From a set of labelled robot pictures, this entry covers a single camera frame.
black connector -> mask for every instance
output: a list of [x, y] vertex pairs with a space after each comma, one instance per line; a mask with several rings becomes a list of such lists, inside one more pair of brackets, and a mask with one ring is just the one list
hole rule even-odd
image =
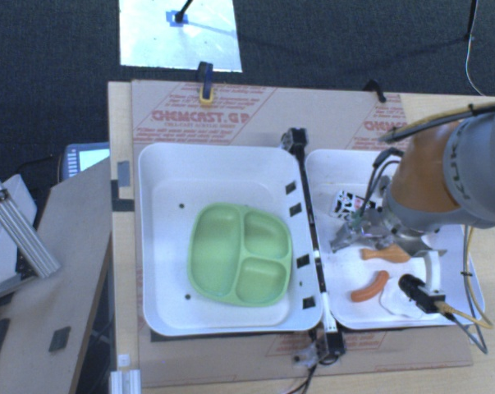
[[446, 295], [442, 292], [428, 291], [426, 284], [411, 274], [402, 276], [398, 281], [398, 286], [410, 299], [414, 300], [415, 304], [426, 314], [440, 313], [437, 306], [435, 306], [435, 302], [444, 301], [446, 299]]

wooden table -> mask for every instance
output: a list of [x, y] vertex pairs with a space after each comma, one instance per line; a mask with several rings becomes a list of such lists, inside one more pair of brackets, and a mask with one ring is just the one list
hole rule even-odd
[[[118, 163], [132, 159], [131, 84], [111, 83], [108, 87], [112, 179], [117, 180]], [[495, 98], [453, 95], [401, 94], [402, 107], [409, 121], [436, 112], [461, 108], [469, 103], [490, 102]], [[119, 188], [120, 199], [134, 199], [134, 182]], [[112, 215], [112, 243], [116, 299], [116, 351], [118, 369], [138, 369], [139, 348], [136, 319], [135, 227], [133, 213]], [[486, 311], [495, 322], [495, 228], [476, 231], [472, 256], [484, 292]], [[484, 332], [489, 355], [472, 346], [473, 367], [405, 370], [401, 372], [322, 376], [313, 378], [310, 393], [320, 392], [495, 392], [495, 329]], [[283, 393], [299, 385], [299, 379], [243, 383], [213, 383], [184, 387], [148, 388], [148, 394], [247, 394]]]

gray surface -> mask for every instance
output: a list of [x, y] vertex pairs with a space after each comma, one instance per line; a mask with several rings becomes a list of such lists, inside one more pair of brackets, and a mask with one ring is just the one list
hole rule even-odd
[[[110, 203], [108, 160], [53, 188], [39, 234], [62, 268], [0, 308], [0, 319], [11, 320], [0, 394], [75, 392], [108, 264]], [[49, 353], [53, 333], [68, 326], [66, 347]]]

green plate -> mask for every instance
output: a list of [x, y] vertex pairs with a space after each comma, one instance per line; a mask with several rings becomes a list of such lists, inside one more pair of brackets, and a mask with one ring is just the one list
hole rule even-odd
[[286, 293], [292, 244], [278, 217], [239, 204], [215, 203], [198, 215], [188, 274], [202, 295], [242, 306], [268, 306]]

